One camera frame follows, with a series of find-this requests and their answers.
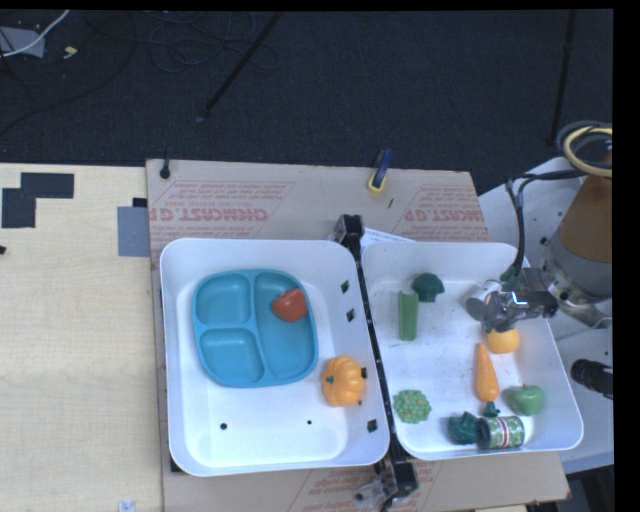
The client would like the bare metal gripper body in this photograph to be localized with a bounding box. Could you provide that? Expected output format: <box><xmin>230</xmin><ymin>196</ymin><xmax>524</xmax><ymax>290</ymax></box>
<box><xmin>508</xmin><ymin>267</ymin><xmax>614</xmax><ymax>330</ymax></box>

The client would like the yellow toy orange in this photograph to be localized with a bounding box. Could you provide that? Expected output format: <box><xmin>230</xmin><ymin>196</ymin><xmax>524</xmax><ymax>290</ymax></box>
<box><xmin>486</xmin><ymin>327</ymin><xmax>522</xmax><ymax>356</ymax></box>

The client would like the dark green toy broccoli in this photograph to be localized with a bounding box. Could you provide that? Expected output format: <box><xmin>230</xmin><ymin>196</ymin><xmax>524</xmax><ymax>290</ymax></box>
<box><xmin>411</xmin><ymin>272</ymin><xmax>446</xmax><ymax>303</ymax></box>
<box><xmin>447</xmin><ymin>411</ymin><xmax>484</xmax><ymax>446</ymax></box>

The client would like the orange toy carrot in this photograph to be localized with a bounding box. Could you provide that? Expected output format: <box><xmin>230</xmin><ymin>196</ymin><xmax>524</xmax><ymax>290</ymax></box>
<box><xmin>474</xmin><ymin>342</ymin><xmax>502</xmax><ymax>419</ymax></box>

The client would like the white plastic tray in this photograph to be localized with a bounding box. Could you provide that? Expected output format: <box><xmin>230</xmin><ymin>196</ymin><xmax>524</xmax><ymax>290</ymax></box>
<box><xmin>158</xmin><ymin>237</ymin><xmax>392</xmax><ymax>478</ymax></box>
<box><xmin>360</xmin><ymin>241</ymin><xmax>585</xmax><ymax>462</ymax></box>

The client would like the green toy celery stick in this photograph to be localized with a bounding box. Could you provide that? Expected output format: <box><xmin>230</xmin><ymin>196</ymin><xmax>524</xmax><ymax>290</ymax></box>
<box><xmin>397</xmin><ymin>290</ymin><xmax>420</xmax><ymax>343</ymax></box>

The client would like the green toy apple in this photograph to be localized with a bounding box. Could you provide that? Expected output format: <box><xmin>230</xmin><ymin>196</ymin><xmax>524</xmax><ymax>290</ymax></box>
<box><xmin>506</xmin><ymin>383</ymin><xmax>547</xmax><ymax>417</ymax></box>

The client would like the small can with green print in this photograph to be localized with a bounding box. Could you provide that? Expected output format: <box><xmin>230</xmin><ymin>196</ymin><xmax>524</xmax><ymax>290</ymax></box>
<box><xmin>475</xmin><ymin>414</ymin><xmax>527</xmax><ymax>450</ymax></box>

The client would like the white paper sheet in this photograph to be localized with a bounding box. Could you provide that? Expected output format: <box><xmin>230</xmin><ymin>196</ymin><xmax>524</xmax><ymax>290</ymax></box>
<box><xmin>362</xmin><ymin>227</ymin><xmax>417</xmax><ymax>247</ymax></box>

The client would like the orange toy pumpkin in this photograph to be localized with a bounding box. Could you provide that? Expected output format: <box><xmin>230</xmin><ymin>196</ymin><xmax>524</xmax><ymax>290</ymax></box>
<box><xmin>320</xmin><ymin>355</ymin><xmax>368</xmax><ymax>408</ymax></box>

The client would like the red toy tomato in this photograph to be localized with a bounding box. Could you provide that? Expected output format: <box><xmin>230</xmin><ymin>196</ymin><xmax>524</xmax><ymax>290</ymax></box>
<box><xmin>271</xmin><ymin>288</ymin><xmax>310</xmax><ymax>323</ymax></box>

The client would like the brown cardboard board, red print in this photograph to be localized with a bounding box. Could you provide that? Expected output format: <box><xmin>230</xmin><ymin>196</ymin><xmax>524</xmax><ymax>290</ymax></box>
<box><xmin>144</xmin><ymin>158</ymin><xmax>573</xmax><ymax>512</ymax></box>

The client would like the blue divided plate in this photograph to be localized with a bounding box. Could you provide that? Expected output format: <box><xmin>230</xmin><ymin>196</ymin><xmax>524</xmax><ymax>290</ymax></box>
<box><xmin>191</xmin><ymin>268</ymin><xmax>321</xmax><ymax>389</ymax></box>

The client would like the black cylinder on white bracket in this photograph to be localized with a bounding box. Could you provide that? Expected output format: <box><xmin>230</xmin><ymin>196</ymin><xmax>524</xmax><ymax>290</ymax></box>
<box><xmin>570</xmin><ymin>357</ymin><xmax>614</xmax><ymax>401</ymax></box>

